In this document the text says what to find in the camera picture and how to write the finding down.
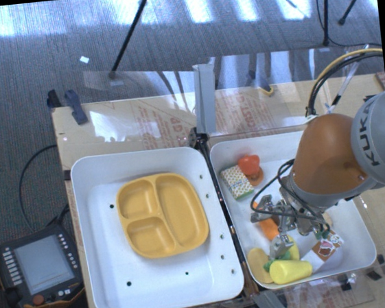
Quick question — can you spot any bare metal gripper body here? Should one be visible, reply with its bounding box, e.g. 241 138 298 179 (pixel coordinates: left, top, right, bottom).
270 173 329 240

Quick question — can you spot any yellow and green toy vegetable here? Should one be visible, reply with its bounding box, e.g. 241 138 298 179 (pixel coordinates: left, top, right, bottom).
259 233 302 274

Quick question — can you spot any orange carrot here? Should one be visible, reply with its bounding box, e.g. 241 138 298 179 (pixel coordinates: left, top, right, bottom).
251 198 283 244

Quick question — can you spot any yellow oval toy slice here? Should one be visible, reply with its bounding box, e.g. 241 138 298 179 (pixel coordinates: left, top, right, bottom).
246 246 275 287

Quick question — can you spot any brown round biscuit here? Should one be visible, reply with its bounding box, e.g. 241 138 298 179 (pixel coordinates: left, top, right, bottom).
244 166 266 189

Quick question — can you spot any white carton with green print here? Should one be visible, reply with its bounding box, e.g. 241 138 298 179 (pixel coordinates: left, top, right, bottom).
218 163 256 203

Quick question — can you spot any white carton with brown label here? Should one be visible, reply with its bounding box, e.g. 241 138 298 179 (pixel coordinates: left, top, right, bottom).
297 229 349 275

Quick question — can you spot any white plastic tray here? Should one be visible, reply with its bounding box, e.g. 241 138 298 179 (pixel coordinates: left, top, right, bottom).
68 139 248 308
207 123 381 296

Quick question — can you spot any yellow divided plate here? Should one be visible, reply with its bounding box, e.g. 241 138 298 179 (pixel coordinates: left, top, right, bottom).
113 168 213 263

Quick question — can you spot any brown cardboard board red print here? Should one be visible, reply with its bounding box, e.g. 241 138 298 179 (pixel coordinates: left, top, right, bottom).
50 69 385 308

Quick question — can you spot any black block with wires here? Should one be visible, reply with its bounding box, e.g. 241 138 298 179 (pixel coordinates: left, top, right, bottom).
186 126 211 152

